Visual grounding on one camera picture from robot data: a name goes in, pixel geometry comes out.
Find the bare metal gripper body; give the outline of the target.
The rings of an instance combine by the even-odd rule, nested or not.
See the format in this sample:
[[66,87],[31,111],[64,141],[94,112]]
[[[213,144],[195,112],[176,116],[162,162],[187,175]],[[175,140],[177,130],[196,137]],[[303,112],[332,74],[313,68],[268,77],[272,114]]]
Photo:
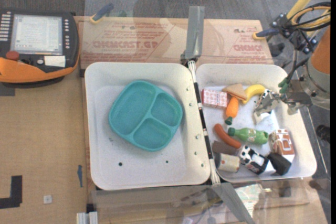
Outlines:
[[302,107],[317,107],[330,110],[330,92],[309,78],[289,79],[280,82],[280,99],[288,103],[301,103]]

